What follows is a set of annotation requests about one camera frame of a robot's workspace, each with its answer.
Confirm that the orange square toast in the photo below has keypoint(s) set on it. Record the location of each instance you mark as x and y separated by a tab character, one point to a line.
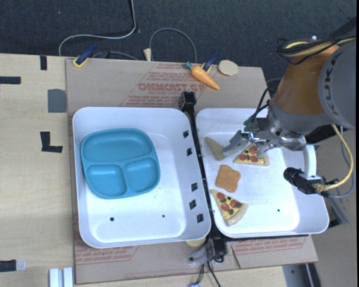
228	178

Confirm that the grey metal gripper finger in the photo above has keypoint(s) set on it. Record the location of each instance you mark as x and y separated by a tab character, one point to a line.
234	145
262	151

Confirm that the white plastic tray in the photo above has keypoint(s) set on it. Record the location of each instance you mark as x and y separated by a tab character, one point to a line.
167	214
272	196

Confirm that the beige bread wedge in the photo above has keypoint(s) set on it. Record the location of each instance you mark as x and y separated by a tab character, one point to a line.
214	148

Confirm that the beige round biscuit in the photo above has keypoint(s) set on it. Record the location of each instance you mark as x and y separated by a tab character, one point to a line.
228	67

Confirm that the blue divided plate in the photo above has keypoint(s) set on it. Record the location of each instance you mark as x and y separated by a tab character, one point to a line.
119	163

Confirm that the brown cardboard board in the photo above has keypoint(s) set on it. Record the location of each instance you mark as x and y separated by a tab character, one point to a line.
107	79

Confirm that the black cylinder on white bracket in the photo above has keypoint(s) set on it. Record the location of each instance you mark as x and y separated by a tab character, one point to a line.
300	179

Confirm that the pizza slice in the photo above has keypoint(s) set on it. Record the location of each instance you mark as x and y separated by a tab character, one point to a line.
228	208
252	158

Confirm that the thin black rod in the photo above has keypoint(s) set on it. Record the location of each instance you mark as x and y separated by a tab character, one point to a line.
201	166

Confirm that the orange carrot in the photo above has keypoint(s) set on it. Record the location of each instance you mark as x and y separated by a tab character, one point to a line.
203	76

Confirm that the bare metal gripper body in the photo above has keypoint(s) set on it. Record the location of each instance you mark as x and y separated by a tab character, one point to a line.
279	137

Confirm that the yellow round object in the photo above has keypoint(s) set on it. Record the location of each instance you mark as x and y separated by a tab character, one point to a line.
195	243

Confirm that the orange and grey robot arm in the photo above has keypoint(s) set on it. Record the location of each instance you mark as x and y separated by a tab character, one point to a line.
299	85

